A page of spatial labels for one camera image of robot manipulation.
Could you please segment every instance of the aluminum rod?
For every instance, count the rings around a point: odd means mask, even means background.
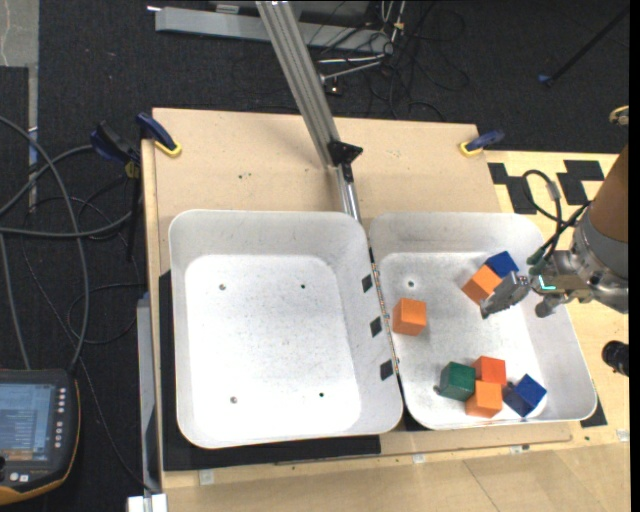
[[[286,1],[256,5],[322,164],[336,172],[342,209],[361,222],[355,186],[344,179],[341,166],[336,167],[329,154],[329,142],[340,141],[340,135],[293,9]]]

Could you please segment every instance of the orange block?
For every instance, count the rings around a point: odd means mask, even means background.
[[[493,418],[502,410],[502,386],[476,380],[476,391],[464,403],[464,410],[469,416]]]
[[[426,302],[403,298],[393,308],[393,332],[417,336],[426,326]]]
[[[493,289],[500,284],[502,279],[488,265],[482,265],[480,269],[462,287],[462,291],[476,304],[486,299],[493,293]]]
[[[480,356],[471,366],[476,369],[476,379],[497,382],[501,386],[507,385],[507,367],[504,360]]]

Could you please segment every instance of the wooden table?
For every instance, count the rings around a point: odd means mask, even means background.
[[[184,148],[171,159],[148,141],[142,147],[157,376],[158,278],[170,269],[167,232],[175,215],[195,208],[329,211],[339,208],[339,196],[300,116],[172,109],[153,115]],[[537,168],[553,177],[564,171],[565,159],[597,161],[606,173],[616,158],[490,151],[467,158],[458,145],[478,136],[474,125],[346,118],[336,124],[344,141],[364,148],[353,167],[365,229],[388,211],[513,211],[505,187],[491,179],[490,162],[504,164],[511,176]],[[530,183],[538,203],[551,209],[543,183]],[[590,197],[599,184],[586,184]],[[568,216],[572,208],[564,205],[563,211]],[[532,220],[544,237],[553,232],[550,220]],[[530,510],[628,510],[629,443],[620,439],[629,432],[629,380],[613,374],[600,356],[610,339],[628,342],[628,317],[600,304],[571,304],[569,312],[607,425],[584,429],[576,421],[424,432],[400,425],[381,436],[382,453],[375,457],[239,466],[204,475],[162,471],[170,511],[423,510],[426,502],[437,504],[433,510],[477,511],[510,510],[520,501],[532,503]],[[606,474],[589,469],[604,463]],[[200,485],[203,476],[213,484]]]

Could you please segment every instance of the cube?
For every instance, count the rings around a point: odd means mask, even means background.
[[[502,410],[502,386],[497,382],[476,380],[476,390],[464,404],[469,416],[493,418]]]
[[[440,396],[464,402],[475,389],[476,370],[471,366],[451,361],[440,372]]]
[[[547,390],[542,385],[529,374],[525,374],[520,382],[505,395],[504,403],[524,418],[538,406],[546,394]]]
[[[480,305],[480,301],[493,293],[493,289],[502,279],[488,265],[482,265],[478,271],[462,287],[462,291],[473,302]]]
[[[393,308],[393,332],[417,336],[426,326],[426,302],[402,298]]]
[[[471,366],[476,369],[476,379],[507,385],[507,366],[503,359],[480,356]]]
[[[507,277],[511,271],[518,272],[520,270],[508,251],[502,251],[498,254],[494,254],[488,258],[484,264],[493,270],[500,279]]]

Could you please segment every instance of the green block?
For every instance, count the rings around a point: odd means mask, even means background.
[[[440,396],[465,402],[475,390],[475,368],[451,361],[440,372]]]

